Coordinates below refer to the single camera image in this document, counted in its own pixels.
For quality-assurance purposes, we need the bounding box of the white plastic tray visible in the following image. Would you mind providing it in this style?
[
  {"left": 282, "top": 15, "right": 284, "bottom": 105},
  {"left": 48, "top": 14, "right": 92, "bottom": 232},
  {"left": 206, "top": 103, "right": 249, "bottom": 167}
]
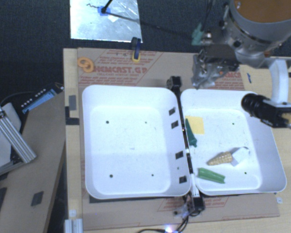
[
  {"left": 81, "top": 84, "right": 193, "bottom": 200},
  {"left": 180, "top": 88, "right": 288, "bottom": 196}
]

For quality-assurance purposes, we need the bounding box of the brown cardboard board red print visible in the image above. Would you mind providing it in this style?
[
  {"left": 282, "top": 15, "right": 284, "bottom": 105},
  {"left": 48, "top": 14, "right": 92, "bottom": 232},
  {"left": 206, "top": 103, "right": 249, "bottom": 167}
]
[{"left": 77, "top": 48, "right": 281, "bottom": 231}]

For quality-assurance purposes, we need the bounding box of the thin black and white rod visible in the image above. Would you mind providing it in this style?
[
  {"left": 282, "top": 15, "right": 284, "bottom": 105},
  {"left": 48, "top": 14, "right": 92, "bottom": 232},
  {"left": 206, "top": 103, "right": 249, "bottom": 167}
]
[{"left": 174, "top": 86, "right": 200, "bottom": 199}]

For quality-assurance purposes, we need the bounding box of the yellow toy corn cob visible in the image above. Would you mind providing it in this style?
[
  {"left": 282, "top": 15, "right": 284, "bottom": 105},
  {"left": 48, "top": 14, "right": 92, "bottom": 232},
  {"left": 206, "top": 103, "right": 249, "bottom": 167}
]
[{"left": 206, "top": 151, "right": 234, "bottom": 166}]

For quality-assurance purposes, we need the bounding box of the orange toy pretzel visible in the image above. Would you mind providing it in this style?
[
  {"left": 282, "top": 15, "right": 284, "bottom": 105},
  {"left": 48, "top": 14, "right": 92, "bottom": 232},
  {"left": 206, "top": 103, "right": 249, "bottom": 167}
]
[{"left": 77, "top": 57, "right": 95, "bottom": 73}]

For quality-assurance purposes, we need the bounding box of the white block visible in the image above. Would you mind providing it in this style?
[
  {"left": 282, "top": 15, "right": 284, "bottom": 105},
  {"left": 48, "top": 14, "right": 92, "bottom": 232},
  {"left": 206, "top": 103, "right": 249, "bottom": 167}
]
[{"left": 229, "top": 147, "right": 250, "bottom": 167}]

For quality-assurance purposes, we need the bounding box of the black block with thin wires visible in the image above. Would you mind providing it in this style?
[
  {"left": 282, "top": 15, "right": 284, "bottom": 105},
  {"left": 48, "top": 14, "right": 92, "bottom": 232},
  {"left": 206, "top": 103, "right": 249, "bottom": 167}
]
[
  {"left": 166, "top": 75, "right": 183, "bottom": 90},
  {"left": 184, "top": 195, "right": 206, "bottom": 216}
]

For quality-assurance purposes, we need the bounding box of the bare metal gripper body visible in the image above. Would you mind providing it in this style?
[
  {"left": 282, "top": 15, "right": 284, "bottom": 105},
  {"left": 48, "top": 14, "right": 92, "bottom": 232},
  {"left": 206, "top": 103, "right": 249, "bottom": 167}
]
[{"left": 200, "top": 13, "right": 273, "bottom": 74}]

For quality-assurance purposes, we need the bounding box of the black cylinder on white bracket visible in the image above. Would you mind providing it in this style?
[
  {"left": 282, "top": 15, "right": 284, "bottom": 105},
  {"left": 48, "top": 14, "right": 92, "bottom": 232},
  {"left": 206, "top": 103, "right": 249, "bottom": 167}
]
[{"left": 241, "top": 58, "right": 291, "bottom": 129}]

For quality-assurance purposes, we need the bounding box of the yellow square cheese slice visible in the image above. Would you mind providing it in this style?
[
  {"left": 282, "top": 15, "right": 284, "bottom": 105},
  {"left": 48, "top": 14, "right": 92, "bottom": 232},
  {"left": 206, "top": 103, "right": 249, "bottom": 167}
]
[{"left": 185, "top": 116, "right": 205, "bottom": 136}]

